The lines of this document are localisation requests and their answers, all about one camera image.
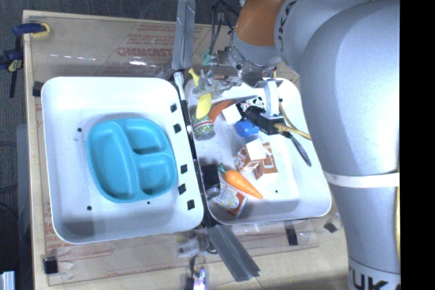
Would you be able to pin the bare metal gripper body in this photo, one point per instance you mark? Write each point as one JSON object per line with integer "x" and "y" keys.
{"x": 238, "y": 69}

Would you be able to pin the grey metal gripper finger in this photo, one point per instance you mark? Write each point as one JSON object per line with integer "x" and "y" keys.
{"x": 222, "y": 85}
{"x": 203, "y": 86}

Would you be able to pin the yellow banana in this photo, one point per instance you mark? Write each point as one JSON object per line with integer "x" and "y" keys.
{"x": 203, "y": 107}

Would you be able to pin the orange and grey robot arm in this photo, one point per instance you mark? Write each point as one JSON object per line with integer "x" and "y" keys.
{"x": 346, "y": 85}

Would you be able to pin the white cube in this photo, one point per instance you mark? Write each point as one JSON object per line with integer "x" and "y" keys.
{"x": 231, "y": 114}

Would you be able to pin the black and white patterned carton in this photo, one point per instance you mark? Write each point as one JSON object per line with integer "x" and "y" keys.
{"x": 253, "y": 102}

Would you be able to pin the green and white can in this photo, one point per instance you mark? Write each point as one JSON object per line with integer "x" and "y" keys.
{"x": 203, "y": 129}

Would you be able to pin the orange and white carton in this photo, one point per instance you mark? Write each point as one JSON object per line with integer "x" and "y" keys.
{"x": 258, "y": 159}

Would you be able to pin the black block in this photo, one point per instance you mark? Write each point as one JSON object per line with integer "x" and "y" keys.
{"x": 210, "y": 176}

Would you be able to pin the orange carrot green top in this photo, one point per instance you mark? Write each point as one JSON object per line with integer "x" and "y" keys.
{"x": 241, "y": 181}

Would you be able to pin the brown cardboard board red print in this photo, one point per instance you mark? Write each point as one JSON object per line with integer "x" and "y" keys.
{"x": 102, "y": 44}

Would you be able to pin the blue divided plate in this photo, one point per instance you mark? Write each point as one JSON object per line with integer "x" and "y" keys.
{"x": 115, "y": 159}

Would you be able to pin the white and orange packet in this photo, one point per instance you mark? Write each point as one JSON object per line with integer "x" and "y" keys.
{"x": 229, "y": 200}

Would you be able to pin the white plastic tray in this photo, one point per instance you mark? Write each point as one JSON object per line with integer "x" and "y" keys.
{"x": 289, "y": 186}
{"x": 68, "y": 153}

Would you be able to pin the black cylinder on white bracket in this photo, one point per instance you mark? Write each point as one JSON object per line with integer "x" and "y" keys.
{"x": 268, "y": 120}

